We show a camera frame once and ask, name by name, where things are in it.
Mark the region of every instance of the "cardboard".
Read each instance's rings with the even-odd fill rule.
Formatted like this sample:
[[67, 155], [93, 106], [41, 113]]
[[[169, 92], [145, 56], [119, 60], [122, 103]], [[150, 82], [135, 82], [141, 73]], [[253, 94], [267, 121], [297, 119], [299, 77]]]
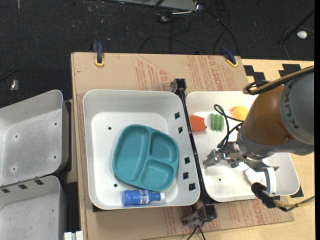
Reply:
[[[175, 78], [186, 80], [187, 93], [241, 91], [251, 78], [246, 76], [243, 60], [239, 57], [236, 59], [238, 67], [233, 68], [226, 63], [223, 56], [105, 53], [104, 66], [97, 67], [94, 53], [75, 52], [71, 55], [80, 225], [85, 239], [182, 239], [181, 235], [186, 235], [185, 238], [187, 238], [187, 235], [193, 230], [182, 225], [182, 218], [192, 214], [190, 207], [93, 211], [88, 191], [82, 105], [86, 92], [93, 89], [168, 91], [170, 83]], [[307, 162], [308, 167], [314, 165], [312, 157]], [[226, 236], [231, 236], [232, 230], [229, 229], [240, 228], [243, 228], [239, 231], [240, 233], [238, 231], [234, 233], [237, 239], [247, 239], [249, 233], [253, 237], [258, 237], [261, 232], [262, 234], [269, 232], [268, 226], [260, 229], [259, 225], [294, 221], [292, 212], [267, 209], [257, 199], [217, 203], [215, 208], [218, 218], [206, 223], [202, 229], [204, 232], [210, 232], [209, 235], [206, 234], [207, 239], [216, 239], [222, 230]], [[310, 214], [313, 208], [307, 207]], [[305, 222], [311, 223], [308, 233], [309, 236], [314, 236], [312, 226], [314, 217], [311, 216], [307, 220], [304, 218], [299, 223]], [[256, 229], [254, 226], [259, 226], [259, 230], [252, 230]], [[293, 231], [295, 227], [290, 224], [288, 228], [292, 228], [291, 231]]]

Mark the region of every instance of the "teal plate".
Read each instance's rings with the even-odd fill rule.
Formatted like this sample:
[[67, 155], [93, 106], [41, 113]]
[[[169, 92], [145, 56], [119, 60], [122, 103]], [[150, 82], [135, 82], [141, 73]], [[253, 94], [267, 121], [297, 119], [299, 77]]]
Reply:
[[132, 124], [121, 133], [112, 168], [122, 182], [150, 191], [172, 184], [179, 163], [179, 148], [169, 135], [148, 126]]

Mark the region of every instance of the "red object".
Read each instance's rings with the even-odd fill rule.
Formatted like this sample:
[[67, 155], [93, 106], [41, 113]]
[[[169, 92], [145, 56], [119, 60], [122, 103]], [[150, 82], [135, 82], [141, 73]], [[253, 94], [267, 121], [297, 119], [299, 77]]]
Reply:
[[193, 132], [203, 132], [206, 130], [205, 119], [197, 115], [190, 116], [190, 124]]

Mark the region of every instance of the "bottle label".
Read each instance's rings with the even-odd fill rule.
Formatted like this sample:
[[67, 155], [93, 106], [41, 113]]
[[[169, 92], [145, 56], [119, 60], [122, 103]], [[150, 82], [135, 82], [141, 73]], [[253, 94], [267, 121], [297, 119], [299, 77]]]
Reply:
[[148, 190], [139, 190], [140, 191], [140, 205], [147, 205], [150, 202]]

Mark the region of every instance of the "white tray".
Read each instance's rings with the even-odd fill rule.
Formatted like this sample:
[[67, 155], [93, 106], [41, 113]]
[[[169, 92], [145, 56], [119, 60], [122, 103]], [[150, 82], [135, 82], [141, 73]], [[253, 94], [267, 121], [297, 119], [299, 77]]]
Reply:
[[1, 240], [62, 240], [67, 199], [55, 176], [0, 189]]
[[[201, 91], [192, 92], [186, 97], [186, 107], [189, 116], [196, 115], [204, 118], [207, 126], [204, 132], [194, 132], [193, 137], [198, 152], [201, 171], [205, 189], [209, 196], [218, 202], [230, 202], [238, 200], [255, 199], [251, 191], [254, 182], [266, 184], [266, 177], [263, 172], [254, 172], [243, 162], [239, 167], [231, 168], [228, 163], [222, 160], [220, 163], [204, 168], [202, 161], [227, 133], [226, 125], [222, 132], [213, 131], [210, 127], [211, 113], [217, 113], [214, 105], [222, 106], [225, 113], [231, 115], [231, 110], [236, 106], [245, 106], [250, 109], [256, 99], [256, 95], [245, 95], [241, 91]], [[230, 129], [239, 122], [229, 119]], [[229, 141], [236, 141], [237, 131], [234, 131]], [[277, 192], [283, 196], [292, 195], [299, 190], [300, 182], [289, 153], [276, 153], [264, 162], [270, 166], [279, 166], [276, 170]]]
[[62, 170], [68, 162], [69, 116], [52, 90], [0, 109], [0, 187]]
[[[200, 196], [198, 174], [180, 98], [168, 91], [91, 90], [83, 98], [89, 196], [102, 210], [188, 206]], [[121, 132], [144, 125], [170, 135], [179, 148], [175, 179], [165, 201], [123, 206], [122, 193], [137, 188], [119, 181], [112, 161]]]

